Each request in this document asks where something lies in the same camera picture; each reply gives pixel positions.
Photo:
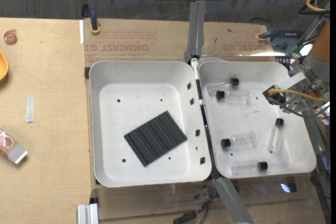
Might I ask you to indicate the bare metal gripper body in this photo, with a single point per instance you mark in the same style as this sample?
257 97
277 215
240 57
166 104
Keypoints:
319 91

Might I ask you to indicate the clear plastic bottle, black cap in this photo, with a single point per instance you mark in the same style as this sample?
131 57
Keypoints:
234 81
220 95
279 122
262 165
225 142

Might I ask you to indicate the brown and white carton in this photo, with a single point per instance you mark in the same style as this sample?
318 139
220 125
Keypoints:
11 148

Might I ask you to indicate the thin black and white rod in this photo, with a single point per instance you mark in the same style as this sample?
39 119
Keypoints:
199 89

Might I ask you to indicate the orange plate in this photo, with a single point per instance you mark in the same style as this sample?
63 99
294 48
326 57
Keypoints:
2 65

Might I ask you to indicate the brown cardboard board, red print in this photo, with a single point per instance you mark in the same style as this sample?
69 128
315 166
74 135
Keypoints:
157 42

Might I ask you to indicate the black ribbed square mat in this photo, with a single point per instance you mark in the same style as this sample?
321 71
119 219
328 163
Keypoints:
155 139

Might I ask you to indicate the white plastic tray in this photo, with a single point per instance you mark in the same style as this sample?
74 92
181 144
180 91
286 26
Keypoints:
252 123
147 91

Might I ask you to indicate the brown doughnut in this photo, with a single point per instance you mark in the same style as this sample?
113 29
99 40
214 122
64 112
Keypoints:
10 37

